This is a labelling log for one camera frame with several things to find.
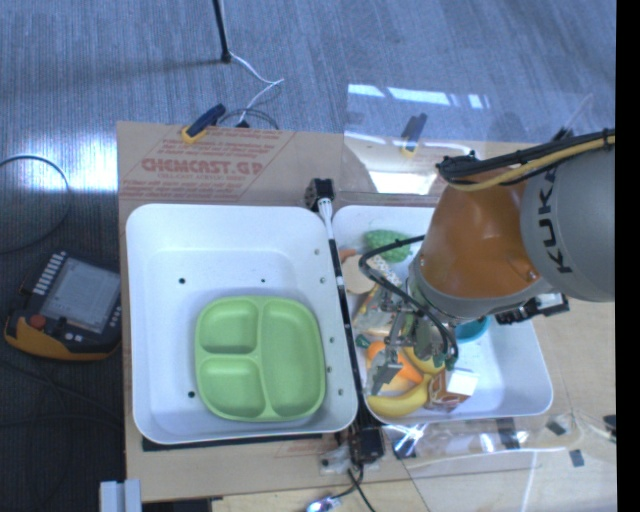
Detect thin black and white rod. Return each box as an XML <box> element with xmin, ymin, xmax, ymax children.
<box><xmin>317</xmin><ymin>197</ymin><xmax>370</xmax><ymax>401</ymax></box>

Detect yellow banana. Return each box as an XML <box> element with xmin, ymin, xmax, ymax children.
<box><xmin>402</xmin><ymin>344</ymin><xmax>447</xmax><ymax>377</ymax></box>
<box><xmin>365</xmin><ymin>373</ymin><xmax>434</xmax><ymax>419</ymax></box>

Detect white plastic tray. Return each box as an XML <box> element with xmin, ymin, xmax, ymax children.
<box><xmin>331</xmin><ymin>203</ymin><xmax>555</xmax><ymax>422</ymax></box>
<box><xmin>124</xmin><ymin>202</ymin><xmax>360</xmax><ymax>446</ymax></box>

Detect green grapes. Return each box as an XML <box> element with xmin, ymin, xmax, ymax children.
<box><xmin>363</xmin><ymin>228</ymin><xmax>417</xmax><ymax>265</ymax></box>

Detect orange fruit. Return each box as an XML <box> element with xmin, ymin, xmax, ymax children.
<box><xmin>366</xmin><ymin>340</ymin><xmax>425</xmax><ymax>387</ymax></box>

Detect brown and white carton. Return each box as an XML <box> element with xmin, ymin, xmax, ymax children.
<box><xmin>424</xmin><ymin>368</ymin><xmax>480</xmax><ymax>413</ymax></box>

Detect black cylinder on white bracket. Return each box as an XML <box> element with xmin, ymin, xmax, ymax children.
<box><xmin>494</xmin><ymin>292</ymin><xmax>570</xmax><ymax>326</ymax></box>

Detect brown cardboard board, red print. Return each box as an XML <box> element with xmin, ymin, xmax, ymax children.
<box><xmin>115</xmin><ymin>121</ymin><xmax>616</xmax><ymax>504</ymax></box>

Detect tan bread slice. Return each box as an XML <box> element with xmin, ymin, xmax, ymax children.
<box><xmin>341</xmin><ymin>254</ymin><xmax>380</xmax><ymax>297</ymax></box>

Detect black block with thin wires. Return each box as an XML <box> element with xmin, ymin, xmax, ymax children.
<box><xmin>305</xmin><ymin>177</ymin><xmax>336</xmax><ymax>212</ymax></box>
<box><xmin>348</xmin><ymin>426</ymin><xmax>387</xmax><ymax>465</ymax></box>

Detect green divided plate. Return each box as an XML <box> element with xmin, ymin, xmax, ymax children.
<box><xmin>193</xmin><ymin>295</ymin><xmax>328</xmax><ymax>423</ymax></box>

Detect pizza slice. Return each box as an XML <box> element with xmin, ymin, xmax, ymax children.
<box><xmin>351</xmin><ymin>308</ymin><xmax>397</xmax><ymax>337</ymax></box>

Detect blue bowl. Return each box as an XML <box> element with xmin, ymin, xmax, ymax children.
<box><xmin>453</xmin><ymin>315</ymin><xmax>492</xmax><ymax>344</ymax></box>

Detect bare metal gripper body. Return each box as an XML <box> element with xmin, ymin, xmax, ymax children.
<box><xmin>383</xmin><ymin>293</ymin><xmax>459</xmax><ymax>370</ymax></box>

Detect patterned packet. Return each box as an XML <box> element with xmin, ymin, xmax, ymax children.
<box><xmin>369</xmin><ymin>254</ymin><xmax>403</xmax><ymax>287</ymax></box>

